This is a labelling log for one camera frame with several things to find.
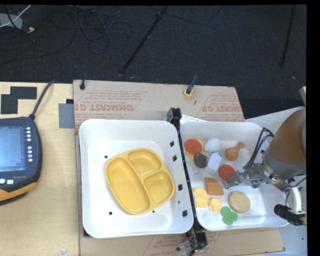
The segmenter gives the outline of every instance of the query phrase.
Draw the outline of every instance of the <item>yellow plate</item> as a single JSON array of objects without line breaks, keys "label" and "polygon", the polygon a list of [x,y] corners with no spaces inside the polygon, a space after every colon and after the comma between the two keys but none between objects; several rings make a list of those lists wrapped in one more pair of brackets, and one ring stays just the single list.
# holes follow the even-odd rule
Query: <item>yellow plate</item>
[{"label": "yellow plate", "polygon": [[113,157],[105,165],[104,175],[118,204],[132,215],[163,205],[175,193],[169,170],[148,148],[137,148]]}]

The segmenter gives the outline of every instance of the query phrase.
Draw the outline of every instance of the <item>black floor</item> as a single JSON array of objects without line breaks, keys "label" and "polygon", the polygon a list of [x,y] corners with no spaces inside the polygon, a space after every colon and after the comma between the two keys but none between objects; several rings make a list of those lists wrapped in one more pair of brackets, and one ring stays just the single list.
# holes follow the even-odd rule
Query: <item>black floor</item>
[{"label": "black floor", "polygon": [[[0,14],[27,7],[1,4]],[[32,5],[22,25],[0,27],[0,86],[82,78],[188,84],[198,75],[198,85],[235,87],[245,118],[304,106],[307,5],[290,19],[292,7],[169,6],[124,68],[163,6]]]}]

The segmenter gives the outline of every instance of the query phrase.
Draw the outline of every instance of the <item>green clover-shaped toy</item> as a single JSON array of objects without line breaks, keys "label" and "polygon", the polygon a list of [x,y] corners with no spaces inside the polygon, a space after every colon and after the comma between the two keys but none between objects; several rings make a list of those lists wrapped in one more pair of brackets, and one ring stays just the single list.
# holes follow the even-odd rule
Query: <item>green clover-shaped toy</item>
[{"label": "green clover-shaped toy", "polygon": [[238,219],[238,214],[231,211],[228,206],[223,206],[221,208],[221,215],[223,216],[222,221],[227,225],[232,225]]}]

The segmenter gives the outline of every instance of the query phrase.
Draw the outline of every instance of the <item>white tray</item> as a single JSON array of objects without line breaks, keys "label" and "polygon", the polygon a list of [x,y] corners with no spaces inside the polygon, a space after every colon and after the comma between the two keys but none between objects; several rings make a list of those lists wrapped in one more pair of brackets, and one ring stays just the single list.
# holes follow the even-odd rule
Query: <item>white tray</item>
[{"label": "white tray", "polygon": [[[192,228],[194,217],[190,196],[178,134],[172,124],[166,121],[89,119],[80,126],[79,138],[82,218],[90,236],[178,234]],[[156,152],[175,183],[175,193],[168,202],[140,215],[128,214],[117,204],[104,174],[108,160],[136,148]]]},{"label": "white tray", "polygon": [[[199,139],[204,143],[210,138],[221,140],[223,164],[231,165],[235,170],[243,172],[243,166],[249,161],[256,146],[261,127],[249,122],[186,122],[181,126],[181,136],[183,142],[189,139]],[[238,142],[244,142],[245,148],[239,151],[236,161],[228,161],[225,158],[227,148],[234,147]],[[266,149],[265,141],[261,147]],[[259,153],[255,163],[261,163],[262,156]],[[187,169],[189,173],[191,187],[202,187],[205,189],[204,177],[211,177],[222,183],[218,172],[209,174],[204,168],[198,168],[194,161],[185,155]],[[258,188],[252,188],[249,181],[224,190],[224,195],[209,196],[219,198],[222,206],[229,206],[228,195],[233,191],[244,192],[250,199],[250,208],[245,213],[238,213],[238,219],[232,225],[226,225],[220,213],[214,213],[208,207],[196,207],[196,215],[199,223],[207,230],[221,231],[230,229],[258,228],[258,227],[279,227],[285,226],[288,222],[274,213],[277,204],[284,205],[285,195],[271,184],[262,184]]]}]

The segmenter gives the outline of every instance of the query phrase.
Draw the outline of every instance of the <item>white cable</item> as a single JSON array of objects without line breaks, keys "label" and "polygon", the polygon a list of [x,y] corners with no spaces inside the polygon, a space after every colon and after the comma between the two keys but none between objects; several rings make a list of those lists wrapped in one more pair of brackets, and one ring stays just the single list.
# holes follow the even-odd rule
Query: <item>white cable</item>
[{"label": "white cable", "polygon": [[[24,14],[24,13],[26,12],[26,10],[28,10],[31,6],[32,6],[32,4],[29,4],[28,7],[26,7],[22,12],[20,12],[20,14],[13,20],[13,22],[15,22],[17,19],[19,19],[20,16],[21,16],[22,14]],[[9,23],[7,23],[7,24],[0,25],[0,28],[3,28],[3,27],[8,26],[8,25],[10,25],[10,24],[12,24],[11,21],[10,21]]]}]

